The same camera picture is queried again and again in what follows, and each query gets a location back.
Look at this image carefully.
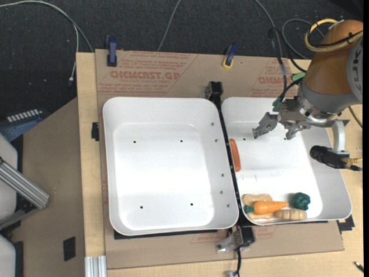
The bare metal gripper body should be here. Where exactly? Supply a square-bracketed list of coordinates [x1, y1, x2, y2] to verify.
[277, 96, 337, 129]

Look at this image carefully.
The white plastic tray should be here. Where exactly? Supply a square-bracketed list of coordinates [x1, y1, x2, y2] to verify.
[102, 96, 240, 237]
[220, 96, 353, 226]

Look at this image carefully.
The orange sausage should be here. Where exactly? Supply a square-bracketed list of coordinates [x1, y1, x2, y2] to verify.
[229, 138, 242, 173]

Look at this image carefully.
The thin black rod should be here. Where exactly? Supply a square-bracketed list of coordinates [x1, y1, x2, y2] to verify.
[215, 99, 243, 227]

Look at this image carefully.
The green broccoli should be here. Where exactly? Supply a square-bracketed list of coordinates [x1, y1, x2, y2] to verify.
[289, 192, 311, 212]

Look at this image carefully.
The beige bread slice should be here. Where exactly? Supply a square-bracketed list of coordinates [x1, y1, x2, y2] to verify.
[241, 193, 274, 220]

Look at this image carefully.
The orange carrot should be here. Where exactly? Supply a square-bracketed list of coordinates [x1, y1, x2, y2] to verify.
[243, 200, 290, 216]

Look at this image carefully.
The beige bread roll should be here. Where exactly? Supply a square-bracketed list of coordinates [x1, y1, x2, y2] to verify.
[273, 208, 308, 221]

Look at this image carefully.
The brown cardboard board red print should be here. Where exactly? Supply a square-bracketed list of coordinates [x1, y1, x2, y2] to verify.
[95, 48, 345, 269]

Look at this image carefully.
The black cylinder on white bracket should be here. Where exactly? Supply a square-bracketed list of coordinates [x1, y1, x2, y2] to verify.
[309, 119, 351, 170]

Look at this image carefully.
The black block with thin wires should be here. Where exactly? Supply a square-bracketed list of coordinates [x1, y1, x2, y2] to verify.
[204, 81, 223, 101]
[216, 226, 257, 254]

